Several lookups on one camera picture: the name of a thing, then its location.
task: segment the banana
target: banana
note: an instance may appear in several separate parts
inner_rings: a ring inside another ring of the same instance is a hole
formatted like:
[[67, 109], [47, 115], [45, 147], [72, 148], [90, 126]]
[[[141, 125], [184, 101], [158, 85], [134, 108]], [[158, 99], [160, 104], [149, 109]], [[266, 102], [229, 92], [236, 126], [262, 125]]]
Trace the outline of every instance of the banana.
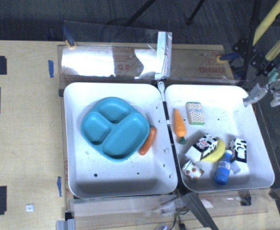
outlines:
[[222, 139], [217, 140], [216, 148], [207, 157], [201, 159], [201, 161], [216, 162], [224, 154], [226, 149], [225, 142]]

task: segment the blue divided plate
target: blue divided plate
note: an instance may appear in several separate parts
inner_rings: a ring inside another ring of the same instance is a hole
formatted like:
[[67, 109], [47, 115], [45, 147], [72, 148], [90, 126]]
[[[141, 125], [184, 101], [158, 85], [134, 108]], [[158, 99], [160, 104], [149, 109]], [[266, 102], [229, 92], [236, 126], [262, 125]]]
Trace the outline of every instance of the blue divided plate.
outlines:
[[83, 118], [81, 133], [102, 156], [124, 161], [133, 155], [149, 134], [148, 121], [131, 105], [116, 97], [98, 102]]

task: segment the wooden table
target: wooden table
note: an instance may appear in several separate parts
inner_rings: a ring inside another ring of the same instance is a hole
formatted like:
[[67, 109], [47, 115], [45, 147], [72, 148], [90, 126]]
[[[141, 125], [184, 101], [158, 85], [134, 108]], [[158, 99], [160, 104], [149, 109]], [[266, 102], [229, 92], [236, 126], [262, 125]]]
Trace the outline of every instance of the wooden table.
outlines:
[[[0, 75], [0, 186], [7, 186], [7, 211], [0, 229], [55, 229], [64, 219], [65, 185], [58, 45], [62, 42], [0, 41], [7, 58], [7, 75]], [[48, 60], [54, 62], [50, 78]], [[34, 204], [33, 212], [26, 205]], [[213, 218], [220, 229], [280, 229], [274, 201], [265, 213]], [[188, 228], [201, 228], [198, 220]], [[126, 230], [153, 229], [152, 225]]]

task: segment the blue plastic bottle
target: blue plastic bottle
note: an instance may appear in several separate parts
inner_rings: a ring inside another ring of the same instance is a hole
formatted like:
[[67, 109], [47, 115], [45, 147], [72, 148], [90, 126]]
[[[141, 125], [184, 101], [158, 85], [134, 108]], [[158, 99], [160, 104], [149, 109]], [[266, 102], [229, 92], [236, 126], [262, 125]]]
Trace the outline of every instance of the blue plastic bottle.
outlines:
[[219, 185], [226, 185], [228, 182], [228, 175], [231, 169], [231, 164], [230, 164], [231, 155], [232, 155], [231, 150], [226, 150], [222, 158], [218, 162], [214, 181]]

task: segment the sausage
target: sausage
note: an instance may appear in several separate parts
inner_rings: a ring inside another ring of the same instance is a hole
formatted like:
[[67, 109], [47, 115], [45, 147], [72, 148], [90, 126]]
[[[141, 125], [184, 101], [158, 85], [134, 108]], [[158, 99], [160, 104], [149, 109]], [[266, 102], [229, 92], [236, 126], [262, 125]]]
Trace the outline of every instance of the sausage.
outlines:
[[150, 128], [148, 137], [139, 150], [140, 155], [145, 155], [147, 153], [151, 144], [153, 144], [153, 142], [154, 142], [156, 132], [157, 132], [157, 129], [155, 127]]

